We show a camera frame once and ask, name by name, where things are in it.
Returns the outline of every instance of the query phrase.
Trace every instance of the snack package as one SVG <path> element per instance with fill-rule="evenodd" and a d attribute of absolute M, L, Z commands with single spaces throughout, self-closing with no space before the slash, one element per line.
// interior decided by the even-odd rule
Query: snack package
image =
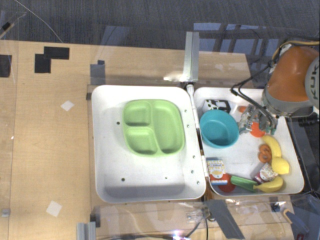
<path fill-rule="evenodd" d="M 272 170 L 272 167 L 269 163 L 265 163 L 260 171 L 254 176 L 253 180 L 258 184 L 271 182 L 273 181 L 278 174 Z"/>
<path fill-rule="evenodd" d="M 212 185 L 227 185 L 228 177 L 222 160 L 207 160 L 210 182 Z"/>

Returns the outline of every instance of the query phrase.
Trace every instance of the white cable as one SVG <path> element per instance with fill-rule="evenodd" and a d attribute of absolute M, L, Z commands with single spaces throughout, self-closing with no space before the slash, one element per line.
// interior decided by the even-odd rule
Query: white cable
<path fill-rule="evenodd" d="M 19 5 L 21 5 L 23 8 L 25 8 L 26 10 L 28 10 L 30 13 L 32 13 L 34 16 L 36 16 L 40 21 L 42 21 L 53 33 L 54 35 L 59 39 L 59 41 L 61 43 L 63 43 L 63 41 L 61 40 L 61 38 L 58 36 L 58 34 L 49 26 L 48 23 L 46 23 L 40 16 L 38 16 L 37 14 L 35 14 L 33 11 L 31 11 L 29 8 L 27 8 L 26 6 L 24 6 L 21 2 L 19 2 L 18 0 L 13 0 L 15 2 L 17 2 Z"/>

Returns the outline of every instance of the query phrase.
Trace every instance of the black cable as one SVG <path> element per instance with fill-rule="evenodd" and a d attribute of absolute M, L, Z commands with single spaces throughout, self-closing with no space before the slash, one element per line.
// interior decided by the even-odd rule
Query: black cable
<path fill-rule="evenodd" d="M 239 82 L 239 83 L 236 83 L 234 84 L 230 91 L 232 94 L 236 95 L 236 96 L 239 96 L 241 97 L 242 99 L 246 100 L 247 102 L 251 103 L 252 105 L 256 106 L 260 111 L 261 113 L 267 117 L 268 121 L 270 122 L 271 125 L 273 125 L 273 117 L 272 115 L 264 108 L 262 107 L 260 104 L 258 104 L 256 101 L 254 101 L 253 99 L 251 99 L 250 97 L 248 97 L 247 95 L 245 95 L 242 91 L 241 91 L 241 88 L 247 83 L 249 82 L 250 80 L 254 79 L 256 76 L 260 75 L 262 72 L 266 71 L 267 69 L 271 68 L 272 67 L 272 62 L 273 61 L 269 61 L 268 64 L 261 70 L 259 70 L 257 73 L 255 73 L 254 75 L 252 75 L 251 77 Z M 239 86 L 238 87 L 238 92 L 234 90 L 234 88 L 236 86 Z"/>
<path fill-rule="evenodd" d="M 207 221 L 207 219 L 205 218 L 204 219 L 204 221 L 205 221 L 205 228 L 206 228 L 206 240 L 208 240 L 209 239 L 209 227 L 208 227 L 208 221 Z"/>
<path fill-rule="evenodd" d="M 186 238 L 190 237 L 199 227 L 201 223 L 201 220 L 195 225 L 195 227 L 185 235 Z M 208 223 L 207 219 L 205 219 L 205 224 L 207 228 L 207 236 L 209 235 L 209 229 L 208 229 Z M 125 235 L 120 235 L 120 236 L 115 236 L 115 237 L 109 237 L 109 238 L 103 238 L 101 240 L 135 240 L 135 239 L 141 239 L 141 238 L 159 238 L 159 239 L 164 239 L 164 240 L 172 240 L 173 237 L 171 235 L 160 235 L 160 234 L 125 234 Z"/>

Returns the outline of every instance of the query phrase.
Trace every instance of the gray carpet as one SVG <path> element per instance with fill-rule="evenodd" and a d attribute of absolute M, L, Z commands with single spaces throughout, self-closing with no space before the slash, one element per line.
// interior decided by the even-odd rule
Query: gray carpet
<path fill-rule="evenodd" d="M 303 30 L 319 36 L 320 0 L 18 0 L 44 19 L 65 43 L 100 44 L 106 27 L 118 28 L 120 46 L 183 49 L 195 23 L 222 23 Z M 1 11 L 26 11 L 0 0 Z M 20 40 L 58 42 L 28 13 Z"/>

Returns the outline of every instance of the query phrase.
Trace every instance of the metal bracket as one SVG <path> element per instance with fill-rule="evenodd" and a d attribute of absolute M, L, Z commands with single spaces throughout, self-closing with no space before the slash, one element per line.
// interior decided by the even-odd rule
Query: metal bracket
<path fill-rule="evenodd" d="M 76 240 L 96 240 L 96 223 L 78 223 L 76 225 Z"/>
<path fill-rule="evenodd" d="M 184 66 L 181 82 L 195 82 L 199 73 L 199 32 L 187 32 L 185 38 Z"/>
<path fill-rule="evenodd" d="M 205 204 L 227 239 L 245 239 L 224 200 L 208 200 Z"/>
<path fill-rule="evenodd" d="M 210 215 L 209 208 L 203 204 L 197 209 L 194 207 L 194 210 L 188 211 L 186 213 L 186 221 L 187 223 L 199 223 L 201 220 L 210 217 Z"/>

